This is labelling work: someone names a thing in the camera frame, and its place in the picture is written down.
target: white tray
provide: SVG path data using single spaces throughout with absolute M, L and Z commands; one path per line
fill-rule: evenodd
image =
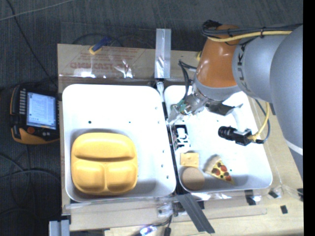
M 177 104 L 183 98 L 184 93 L 184 86 L 169 86 L 165 89 L 164 96 L 168 113 L 170 113 L 170 106 Z M 243 116 L 239 117 L 244 119 L 247 128 L 250 128 L 254 134 L 258 129 L 247 96 L 243 92 L 239 92 L 225 102 L 225 105 L 229 106 L 239 106 L 240 104 L 243 104 L 241 107 Z M 210 193 L 262 189 L 271 185 L 272 172 L 262 144 L 250 143 L 247 146 L 242 146 L 218 136 L 218 129 L 221 126 L 237 128 L 232 114 L 223 117 L 204 110 L 195 116 L 185 117 L 183 120 L 177 121 L 176 124 L 186 125 L 190 141 L 190 147 L 180 147 L 175 151 L 179 175 L 183 170 L 180 165 L 180 153 L 195 151 L 199 153 L 200 170 L 203 170 L 206 161 L 211 156 L 217 154 L 232 170 L 230 174 L 235 180 L 235 185 L 232 185 L 203 173 L 205 177 L 204 187 L 193 192 Z
M 77 202 L 165 197 L 176 178 L 159 93 L 147 86 L 70 85 L 63 91 L 65 189 Z M 93 196 L 78 191 L 71 178 L 74 140 L 87 132 L 127 135 L 136 145 L 138 181 L 119 196 Z

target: robotic arm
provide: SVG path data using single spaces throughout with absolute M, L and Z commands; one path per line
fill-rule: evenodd
M 228 115 L 239 106 L 223 104 L 232 94 L 272 103 L 283 136 L 303 179 L 303 25 L 240 29 L 207 21 L 207 41 L 192 83 L 192 93 L 181 100 L 168 119 L 195 115 L 206 108 Z M 222 127 L 219 136 L 252 140 L 251 132 Z

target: pepperoni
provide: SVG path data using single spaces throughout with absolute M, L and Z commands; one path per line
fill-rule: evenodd
M 220 175 L 220 171 L 217 168 L 212 169 L 211 171 L 213 174 L 216 174 L 217 176 Z
M 232 177 L 231 177 L 231 176 L 226 176 L 226 177 L 225 177 L 225 180 L 226 180 L 226 181 L 232 181 Z
M 226 172 L 226 171 L 227 171 L 226 166 L 225 166 L 225 165 L 221 165 L 221 170 L 222 170 L 223 172 Z

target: white cable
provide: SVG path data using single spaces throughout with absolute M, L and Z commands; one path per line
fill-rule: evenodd
M 59 5 L 68 3 L 68 2 L 73 2 L 73 1 L 78 1 L 78 0 L 68 0 L 68 1 L 60 2 L 60 3 L 54 4 L 54 5 L 50 5 L 50 6 L 47 6 L 47 7 L 44 7 L 44 8 L 21 12 L 21 13 L 12 15 L 12 16 L 8 16 L 8 17 L 5 17 L 5 18 L 1 18 L 0 21 L 7 20 L 7 19 L 10 19 L 10 18 L 14 18 L 14 17 L 18 17 L 18 16 L 21 16 L 21 15 L 24 15 L 24 14 L 28 14 L 28 13 L 32 13 L 32 12 L 37 12 L 37 11 L 40 11 L 40 10 L 45 10 L 45 9 L 53 8 L 53 7 L 56 7 L 56 6 L 59 6 Z

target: yellow cable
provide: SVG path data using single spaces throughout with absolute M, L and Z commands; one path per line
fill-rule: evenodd
M 229 41 L 233 41 L 240 38 L 246 38 L 246 37 L 256 37 L 256 36 L 265 36 L 265 35 L 289 35 L 291 32 L 292 32 L 291 30 L 272 30 L 272 31 L 263 31 L 263 32 L 258 31 L 258 32 L 238 35 L 235 37 L 228 37 L 228 38 L 208 37 L 208 39 L 215 42 L 229 42 Z
M 253 135 L 248 136 L 248 139 L 253 140 L 254 142 L 256 142 L 258 136 L 260 136 L 261 132 L 263 131 L 263 129 L 265 128 L 267 122 L 268 122 L 268 118 L 269 118 L 269 113 L 270 113 L 270 105 L 268 102 L 266 102 L 266 116 L 265 116 L 265 120 L 261 126 L 261 128 Z

